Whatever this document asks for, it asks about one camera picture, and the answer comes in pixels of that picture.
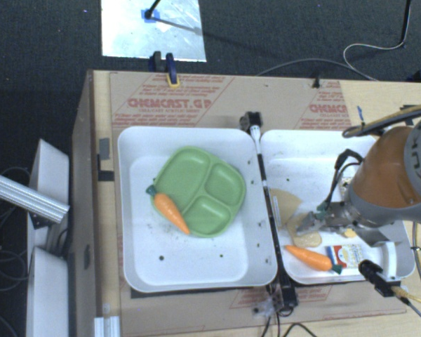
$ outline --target metal plate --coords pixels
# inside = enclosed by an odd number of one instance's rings
[[[143,13],[155,0],[102,0],[102,54],[149,58],[155,51],[176,60],[205,62],[198,0],[161,0],[155,20]]]

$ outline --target toy carrot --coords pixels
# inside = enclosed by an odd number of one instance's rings
[[[170,197],[166,194],[157,192],[154,185],[149,186],[145,192],[153,196],[154,206],[167,220],[172,222],[172,224],[177,226],[185,234],[190,233],[184,218],[182,218],[175,202],[173,202]]]
[[[321,253],[313,252],[306,249],[301,249],[297,246],[286,245],[286,250],[300,259],[306,265],[320,271],[335,271],[338,274],[342,273],[341,265],[333,265],[328,256]]]

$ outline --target white cable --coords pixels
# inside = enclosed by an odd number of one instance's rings
[[[383,50],[383,51],[396,50],[397,48],[402,47],[402,46],[406,43],[406,39],[407,39],[408,24],[409,24],[409,22],[410,22],[410,12],[411,12],[411,8],[409,8],[409,9],[408,9],[408,15],[407,15],[407,20],[406,20],[406,29],[405,29],[405,31],[404,31],[404,36],[403,36],[403,39],[402,39],[402,41],[401,41],[399,44],[397,44],[396,46],[392,46],[392,47],[383,47],[383,46],[376,46],[376,45],[370,45],[370,44],[361,44],[361,43],[351,44],[351,45],[349,45],[348,47],[346,47],[346,48],[344,49],[344,51],[343,51],[343,60],[345,60],[345,63],[346,63],[346,64],[347,64],[350,68],[352,68],[353,70],[355,70],[356,72],[360,72],[359,70],[357,70],[354,66],[352,66],[352,65],[348,62],[348,59],[347,59],[347,57],[346,57],[346,52],[347,52],[350,48],[352,48],[352,47],[354,47],[354,46],[363,46],[363,47],[366,47],[366,48],[375,48],[375,49],[377,49],[377,50]],[[368,76],[368,78],[369,78],[369,79],[371,79],[371,80],[373,80],[373,81],[377,81],[377,79],[374,79],[374,78],[373,78],[373,77],[371,77],[371,76]]]

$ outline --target cardboard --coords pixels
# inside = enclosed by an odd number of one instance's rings
[[[395,112],[403,105],[421,103],[421,84],[363,83],[357,81],[322,81],[321,88],[312,88],[311,79],[271,77],[223,77],[181,74],[181,87],[168,87],[165,74],[139,72],[89,72],[93,87],[85,90],[81,104],[91,104],[92,115],[79,115],[76,136],[83,128],[83,138],[91,143],[74,145],[75,150],[96,157],[100,139],[109,139],[109,159],[100,162],[100,169],[113,171],[115,181],[87,176],[81,186],[94,194],[93,207],[88,198],[76,201],[79,208],[93,211],[93,220],[75,223],[87,228],[95,226],[93,234],[97,279],[97,316],[120,315],[122,336],[155,336],[169,333],[233,329],[262,326],[265,319],[253,317],[253,306],[266,297],[264,288],[232,289],[227,291],[191,291],[165,296],[147,296],[131,291],[121,270],[121,216],[119,210],[118,164],[116,138],[132,125],[197,126],[237,128],[239,118],[247,111],[260,111],[264,120],[262,131],[273,128],[342,130],[360,121],[371,121]],[[91,129],[84,119],[91,121]],[[74,180],[84,173],[74,173]],[[75,221],[83,216],[75,216]],[[80,239],[78,232],[75,238]],[[74,241],[74,249],[84,242]],[[76,278],[76,290],[85,284]],[[368,282],[331,286],[306,286],[298,289],[299,306],[287,322],[306,322],[405,312],[394,298],[383,298]],[[92,324],[92,315],[77,313],[76,324]]]

